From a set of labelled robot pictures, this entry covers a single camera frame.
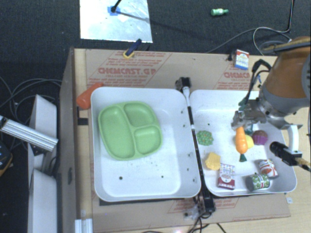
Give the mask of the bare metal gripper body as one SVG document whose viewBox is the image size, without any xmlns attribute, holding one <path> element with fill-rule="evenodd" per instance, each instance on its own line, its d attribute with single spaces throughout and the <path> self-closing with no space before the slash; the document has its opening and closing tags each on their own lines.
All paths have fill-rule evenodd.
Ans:
<svg viewBox="0 0 311 233">
<path fill-rule="evenodd" d="M 280 130 L 288 129 L 291 124 L 285 120 L 286 113 L 274 108 L 266 100 L 249 100 L 245 108 L 239 112 L 239 125 L 269 123 Z"/>
</svg>

